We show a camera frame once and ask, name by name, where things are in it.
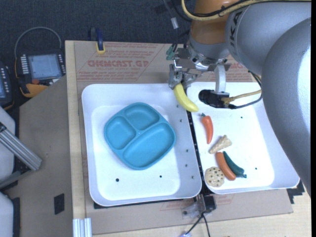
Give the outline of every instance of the blue plate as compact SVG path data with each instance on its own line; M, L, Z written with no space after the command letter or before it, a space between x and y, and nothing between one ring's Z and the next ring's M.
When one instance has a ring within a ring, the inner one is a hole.
M169 122L145 103L131 104L104 127L104 137L115 154L133 169L146 169L174 146L176 134Z

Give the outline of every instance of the red chili pepper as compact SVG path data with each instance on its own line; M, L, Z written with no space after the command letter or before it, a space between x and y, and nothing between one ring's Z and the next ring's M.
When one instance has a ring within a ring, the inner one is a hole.
M207 143L210 144L213 138L213 122L210 116L206 116L204 113L202 113L202 124L204 125L205 131L206 131L206 138Z

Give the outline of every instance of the yellow banana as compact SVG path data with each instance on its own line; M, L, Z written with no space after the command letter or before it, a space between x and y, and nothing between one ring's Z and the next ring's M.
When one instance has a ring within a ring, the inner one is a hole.
M178 103L189 112L197 112L198 107L193 103L184 92L183 85L181 83L177 84L173 89L174 96L176 97Z

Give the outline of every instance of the orange carrot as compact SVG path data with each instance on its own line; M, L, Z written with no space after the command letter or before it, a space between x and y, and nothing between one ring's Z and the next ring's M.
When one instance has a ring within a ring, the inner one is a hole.
M213 122L210 116L206 116L204 113L202 113L202 124L204 125L205 131L206 131L206 138L207 143L210 144L213 138Z
M232 170L228 167L225 158L224 158L224 154L222 152L217 152L215 155L217 164L219 166L219 168L221 169L221 171L224 173L224 175L226 176L226 178L230 181L233 181L236 179L236 175L232 172Z

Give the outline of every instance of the gray cable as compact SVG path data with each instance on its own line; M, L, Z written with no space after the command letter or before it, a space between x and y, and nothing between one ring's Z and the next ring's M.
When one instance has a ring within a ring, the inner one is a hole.
M44 30L48 30L48 31L53 32L53 33L58 37L58 40L59 40L59 49L61 49L61 47L62 47L62 42L61 42L61 39L60 39L58 33L56 33L53 29L50 29L50 28L48 28L48 27L37 26L37 27L33 27L33 28L30 28L30 29L26 30L24 33L22 33L22 34L20 35L20 37L18 38L18 40L16 41L15 46L14 46L14 57L15 57L15 59L17 59L16 49L17 49L18 43L19 43L19 41L21 40L21 38L22 38L25 34L27 34L28 32L33 31L33 30L39 30L39 29L44 29Z

